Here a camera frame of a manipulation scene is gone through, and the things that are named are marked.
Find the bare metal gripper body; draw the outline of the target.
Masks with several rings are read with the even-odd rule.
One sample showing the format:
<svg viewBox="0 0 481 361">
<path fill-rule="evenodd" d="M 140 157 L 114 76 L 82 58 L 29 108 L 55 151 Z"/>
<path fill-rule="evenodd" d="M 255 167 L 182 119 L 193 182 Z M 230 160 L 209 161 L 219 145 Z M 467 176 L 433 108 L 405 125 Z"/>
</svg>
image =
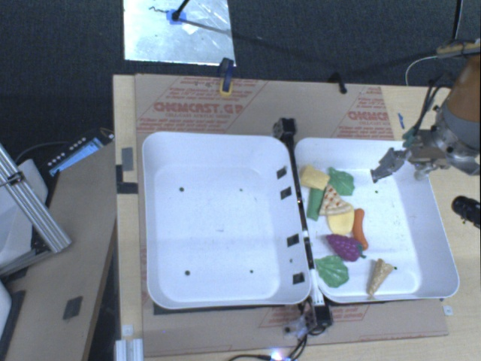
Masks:
<svg viewBox="0 0 481 361">
<path fill-rule="evenodd" d="M 415 168 L 414 178 L 424 180 L 432 171 L 457 168 L 469 176 L 480 176 L 479 151 L 465 144 L 451 130 L 432 126 L 404 134 L 406 160 Z"/>
</svg>

